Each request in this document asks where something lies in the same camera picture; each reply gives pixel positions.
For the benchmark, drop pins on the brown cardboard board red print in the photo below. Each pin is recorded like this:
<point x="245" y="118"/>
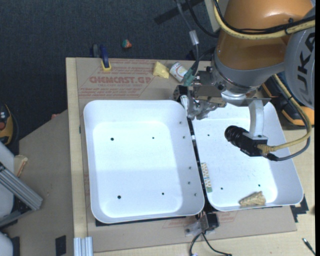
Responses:
<point x="120" y="80"/>

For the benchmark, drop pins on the green and orange toy vegetable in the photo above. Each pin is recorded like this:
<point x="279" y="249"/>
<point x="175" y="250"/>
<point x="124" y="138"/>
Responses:
<point x="126" y="43"/>

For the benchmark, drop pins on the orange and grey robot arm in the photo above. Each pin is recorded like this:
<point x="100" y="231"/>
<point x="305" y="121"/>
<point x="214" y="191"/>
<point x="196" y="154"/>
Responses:
<point x="252" y="37"/>

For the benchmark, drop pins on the white plastic tray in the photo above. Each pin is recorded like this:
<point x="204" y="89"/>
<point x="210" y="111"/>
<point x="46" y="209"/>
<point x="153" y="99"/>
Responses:
<point x="240" y="170"/>
<point x="140" y="162"/>

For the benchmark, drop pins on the white and tan printed packet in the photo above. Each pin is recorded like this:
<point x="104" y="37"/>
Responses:
<point x="206" y="176"/>

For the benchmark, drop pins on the thin black and white rod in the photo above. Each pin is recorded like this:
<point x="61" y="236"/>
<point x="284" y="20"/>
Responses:
<point x="198" y="156"/>

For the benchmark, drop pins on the black cylinder on white bracket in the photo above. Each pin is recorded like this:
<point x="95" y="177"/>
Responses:
<point x="243" y="141"/>

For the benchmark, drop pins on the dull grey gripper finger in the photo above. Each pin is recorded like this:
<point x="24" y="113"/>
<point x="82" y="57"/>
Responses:
<point x="193" y="110"/>
<point x="208" y="109"/>

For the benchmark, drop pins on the yellow cheese wedge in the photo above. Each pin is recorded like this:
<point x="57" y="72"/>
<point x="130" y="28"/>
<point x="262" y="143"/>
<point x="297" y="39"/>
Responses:
<point x="161" y="70"/>

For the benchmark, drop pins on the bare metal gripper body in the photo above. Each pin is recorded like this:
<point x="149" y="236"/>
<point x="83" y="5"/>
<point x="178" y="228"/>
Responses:
<point x="208" y="94"/>

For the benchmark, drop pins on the tan toy bread piece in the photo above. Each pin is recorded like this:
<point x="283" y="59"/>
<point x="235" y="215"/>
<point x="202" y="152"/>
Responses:
<point x="253" y="199"/>

